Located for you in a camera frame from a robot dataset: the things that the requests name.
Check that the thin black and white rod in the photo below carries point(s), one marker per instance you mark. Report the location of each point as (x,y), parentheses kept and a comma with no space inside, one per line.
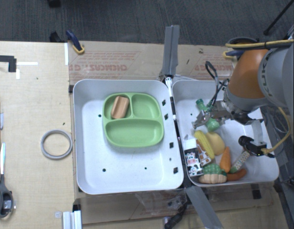
(172,104)

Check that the green divided plate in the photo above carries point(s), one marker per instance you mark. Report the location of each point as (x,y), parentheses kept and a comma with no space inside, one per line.
(134,130)

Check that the brown and white carton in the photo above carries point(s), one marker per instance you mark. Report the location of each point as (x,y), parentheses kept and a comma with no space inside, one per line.
(204,156)

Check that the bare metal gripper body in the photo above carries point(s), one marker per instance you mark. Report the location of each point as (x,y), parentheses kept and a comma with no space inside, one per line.
(229,112)

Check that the yellow toy corn cob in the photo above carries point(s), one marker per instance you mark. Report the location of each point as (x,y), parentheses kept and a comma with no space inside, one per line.
(205,143)

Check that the white cow print carton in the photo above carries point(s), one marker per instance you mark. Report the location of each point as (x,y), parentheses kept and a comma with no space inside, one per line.
(193,163)

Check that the black cylinder on white bracket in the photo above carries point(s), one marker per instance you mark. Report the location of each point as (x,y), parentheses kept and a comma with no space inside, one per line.
(254,147)

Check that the tan toy bread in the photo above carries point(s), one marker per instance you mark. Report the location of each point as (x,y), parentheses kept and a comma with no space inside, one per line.
(119,107)

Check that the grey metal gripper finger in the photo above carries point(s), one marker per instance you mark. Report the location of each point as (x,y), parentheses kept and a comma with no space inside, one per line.
(221,121)
(199,120)

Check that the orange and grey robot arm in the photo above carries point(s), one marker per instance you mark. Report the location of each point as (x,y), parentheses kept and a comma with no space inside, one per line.
(246,80)

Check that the white printed stick packet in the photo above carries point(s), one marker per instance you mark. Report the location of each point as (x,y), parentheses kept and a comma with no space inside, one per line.
(240,161)

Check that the grey tape roll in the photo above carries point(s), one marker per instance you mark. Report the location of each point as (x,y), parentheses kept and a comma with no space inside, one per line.
(45,151)

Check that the orange toy carrot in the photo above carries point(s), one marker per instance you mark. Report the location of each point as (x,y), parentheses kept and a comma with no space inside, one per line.
(225,161)
(237,175)

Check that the green plastic bottle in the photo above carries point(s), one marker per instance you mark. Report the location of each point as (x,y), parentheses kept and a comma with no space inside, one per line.
(213,125)

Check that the pale yellow toy pear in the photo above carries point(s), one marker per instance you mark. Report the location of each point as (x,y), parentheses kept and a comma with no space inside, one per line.
(217,143)

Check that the white plastic tray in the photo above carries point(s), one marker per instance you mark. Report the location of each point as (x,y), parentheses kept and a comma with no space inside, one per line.
(256,168)
(127,170)

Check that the brown cardboard board, red print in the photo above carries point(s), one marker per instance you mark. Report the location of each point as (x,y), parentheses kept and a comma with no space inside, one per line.
(113,63)

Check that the green and tan toy squash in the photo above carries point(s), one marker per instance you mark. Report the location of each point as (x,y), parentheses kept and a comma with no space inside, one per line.
(212,175)

